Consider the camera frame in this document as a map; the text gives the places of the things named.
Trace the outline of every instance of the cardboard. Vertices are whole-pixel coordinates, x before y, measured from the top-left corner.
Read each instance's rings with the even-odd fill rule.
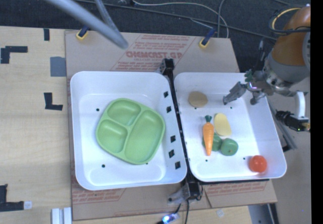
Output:
[[[207,48],[200,48],[202,37],[122,33],[129,47],[122,50],[90,31],[80,41],[77,31],[66,31],[66,68],[71,158],[73,220],[174,212],[178,205],[169,204],[168,196],[180,184],[88,191],[75,178],[73,132],[71,121],[71,77],[80,71],[160,71],[164,58],[173,58],[174,76],[181,72],[239,72],[230,39],[211,38]],[[276,202],[271,181],[203,185],[200,201],[190,210]]]

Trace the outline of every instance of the green plate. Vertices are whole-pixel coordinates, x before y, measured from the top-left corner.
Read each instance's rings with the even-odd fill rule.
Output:
[[[155,110],[126,98],[113,100],[96,127],[96,140],[105,151],[132,164],[145,164],[156,154],[165,122]]]

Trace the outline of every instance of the orange carrot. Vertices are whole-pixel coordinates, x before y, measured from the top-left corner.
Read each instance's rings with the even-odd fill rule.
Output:
[[[205,143],[206,154],[211,155],[213,145],[214,126],[210,123],[212,117],[205,116],[206,123],[203,125],[203,139]]]

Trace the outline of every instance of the red tomato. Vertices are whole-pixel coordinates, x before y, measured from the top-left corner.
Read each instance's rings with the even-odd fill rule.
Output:
[[[253,156],[249,161],[249,167],[253,172],[264,172],[267,169],[267,160],[261,156]]]

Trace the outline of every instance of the carrot green top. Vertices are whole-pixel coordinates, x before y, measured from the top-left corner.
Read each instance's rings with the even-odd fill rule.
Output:
[[[207,122],[210,122],[210,121],[211,121],[211,119],[212,119],[212,116],[205,116],[205,120],[206,120]]]

